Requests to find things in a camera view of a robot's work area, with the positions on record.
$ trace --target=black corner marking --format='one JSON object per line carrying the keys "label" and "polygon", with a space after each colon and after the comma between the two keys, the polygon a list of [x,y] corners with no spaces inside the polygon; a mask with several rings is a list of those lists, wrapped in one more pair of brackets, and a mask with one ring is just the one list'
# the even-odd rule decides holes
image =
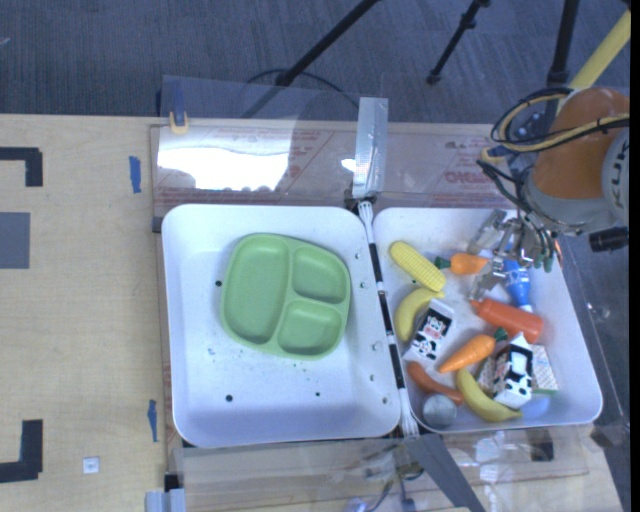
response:
{"label": "black corner marking", "polygon": [[41,187],[42,178],[42,152],[38,148],[1,148],[0,160],[24,160],[26,187]]}
{"label": "black corner marking", "polygon": [[42,420],[22,422],[20,459],[0,464],[0,483],[37,480],[42,473]]}

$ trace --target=banana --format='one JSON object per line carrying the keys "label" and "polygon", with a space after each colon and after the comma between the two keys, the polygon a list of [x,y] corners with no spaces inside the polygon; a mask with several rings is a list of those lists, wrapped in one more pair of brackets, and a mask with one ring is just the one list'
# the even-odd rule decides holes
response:
{"label": "banana", "polygon": [[509,409],[489,398],[466,368],[458,370],[456,386],[464,396],[464,402],[469,409],[486,421],[498,422],[522,417],[521,411]]}
{"label": "banana", "polygon": [[416,288],[402,299],[393,315],[393,324],[398,339],[404,342],[408,341],[413,334],[413,325],[418,311],[426,309],[431,299],[442,299],[443,297],[443,291],[434,292],[429,288]]}

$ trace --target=sausage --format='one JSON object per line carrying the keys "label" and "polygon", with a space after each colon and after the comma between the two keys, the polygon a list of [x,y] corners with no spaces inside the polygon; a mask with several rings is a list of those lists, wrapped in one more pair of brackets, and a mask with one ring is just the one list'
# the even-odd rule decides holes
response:
{"label": "sausage", "polygon": [[456,405],[462,405],[464,402],[464,397],[460,391],[435,381],[427,372],[424,371],[424,368],[422,368],[420,363],[416,361],[409,361],[409,363],[407,363],[407,373],[416,386],[418,386],[424,393],[442,393],[443,395],[448,396]]}

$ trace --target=gray square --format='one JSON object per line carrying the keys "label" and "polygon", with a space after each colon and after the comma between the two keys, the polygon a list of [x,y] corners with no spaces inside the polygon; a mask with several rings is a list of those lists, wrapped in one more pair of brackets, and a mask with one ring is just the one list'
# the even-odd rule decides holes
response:
{"label": "gray square", "polygon": [[31,214],[0,212],[0,269],[29,268]]}

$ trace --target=yellow pole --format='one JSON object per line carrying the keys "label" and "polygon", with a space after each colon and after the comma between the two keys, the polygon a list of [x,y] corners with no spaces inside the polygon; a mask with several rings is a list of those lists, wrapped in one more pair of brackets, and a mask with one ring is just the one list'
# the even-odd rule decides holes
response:
{"label": "yellow pole", "polygon": [[589,60],[569,84],[572,89],[591,87],[631,38],[631,10],[627,9]]}

